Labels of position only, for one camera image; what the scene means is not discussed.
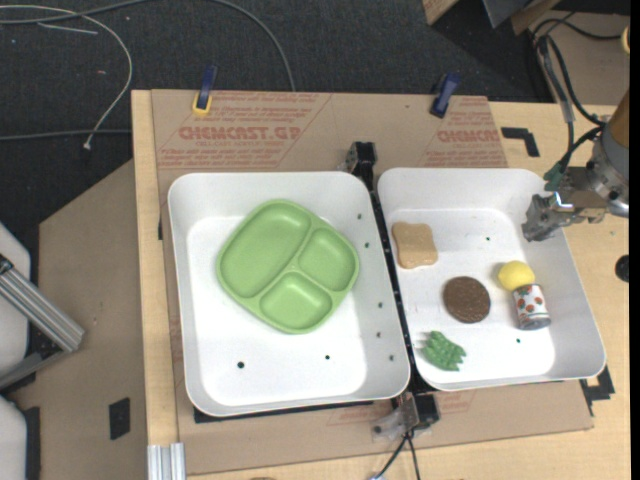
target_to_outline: white plastic object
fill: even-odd
[[[605,351],[563,231],[527,242],[521,231],[533,194],[544,181],[521,169],[398,168],[380,177],[378,193],[389,230],[395,222],[428,224],[438,250],[434,265],[397,265],[400,292],[422,378],[440,390],[589,378],[601,372]],[[542,286],[551,325],[518,328],[511,292],[500,286],[499,267],[527,263]],[[488,290],[488,316],[461,323],[447,311],[442,291],[457,276]],[[442,332],[466,351],[460,371],[444,371],[424,358],[430,331]]]
[[[318,329],[285,334],[224,292],[216,256],[258,205],[298,203],[354,245],[360,272]],[[194,173],[168,194],[187,392],[202,412],[232,416],[389,399],[410,367],[369,193],[343,172]]]
[[[0,475],[24,480],[27,463],[27,423],[23,414],[0,396]]]
[[[0,223],[0,253],[29,278],[31,258],[24,246]],[[4,297],[0,296],[0,377],[16,366],[25,356],[28,345],[29,321]]]

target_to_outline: green plate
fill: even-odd
[[[216,274],[234,300],[271,326],[310,332],[358,277],[353,245],[306,208],[272,200],[253,210],[222,246]]]

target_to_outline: soda can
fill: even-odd
[[[518,312],[518,326],[524,331],[542,329],[551,324],[547,304],[538,284],[527,284],[513,291]]]

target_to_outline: wooden table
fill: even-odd
[[[179,441],[179,435],[163,251],[157,240],[160,208],[151,93],[133,91],[132,110],[148,443],[167,446]],[[590,110],[611,114],[614,109],[594,107]],[[566,126],[556,105],[491,103],[491,111],[498,128],[528,128],[536,138],[539,158],[527,156],[522,141],[503,139],[510,167],[526,168],[542,175],[563,154]],[[577,136],[588,127],[588,123],[578,122]],[[583,164],[589,155],[586,146],[574,155],[574,163]],[[629,291],[628,284],[618,280],[613,272],[617,259],[628,253],[628,221],[607,216],[601,224],[568,228],[566,236],[602,334],[616,393],[611,400],[595,404],[595,428],[589,431],[419,450],[423,478],[630,478]],[[364,479],[379,470],[387,457],[368,455],[197,478]],[[413,475],[411,457],[403,452],[385,477],[393,480],[413,478]]]

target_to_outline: black mat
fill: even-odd
[[[0,0],[74,11],[125,0]],[[257,16],[286,53],[299,91],[428,93],[456,71],[460,93],[547,101],[524,36],[493,29],[481,0],[461,0],[433,27],[421,0],[227,0]],[[630,0],[565,0],[557,8],[630,14]],[[5,10],[3,17],[41,12]],[[132,88],[196,89],[204,66],[220,89],[290,89],[267,35],[211,2],[163,0],[95,15],[131,52]],[[127,61],[116,40],[83,20],[0,27],[0,136],[92,128],[118,94]],[[123,98],[103,127],[131,126]],[[0,142],[0,222],[18,238],[131,158],[128,136]]]

